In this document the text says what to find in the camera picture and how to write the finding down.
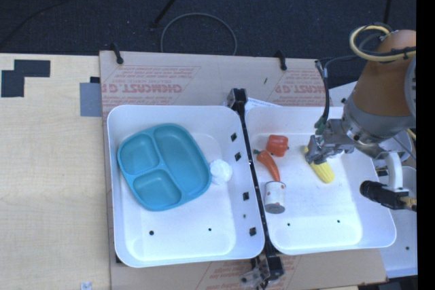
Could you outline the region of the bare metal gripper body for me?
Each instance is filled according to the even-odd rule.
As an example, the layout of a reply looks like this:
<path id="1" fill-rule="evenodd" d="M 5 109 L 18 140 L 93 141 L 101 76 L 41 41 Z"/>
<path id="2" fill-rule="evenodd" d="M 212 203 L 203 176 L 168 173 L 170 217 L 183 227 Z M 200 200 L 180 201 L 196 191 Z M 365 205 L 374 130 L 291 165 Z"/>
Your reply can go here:
<path id="1" fill-rule="evenodd" d="M 380 146 L 385 137 L 366 132 L 343 119 L 329 119 L 321 135 L 322 147 L 335 147 L 340 153 L 352 153 L 355 149 L 371 158 L 376 158 L 384 149 Z"/>

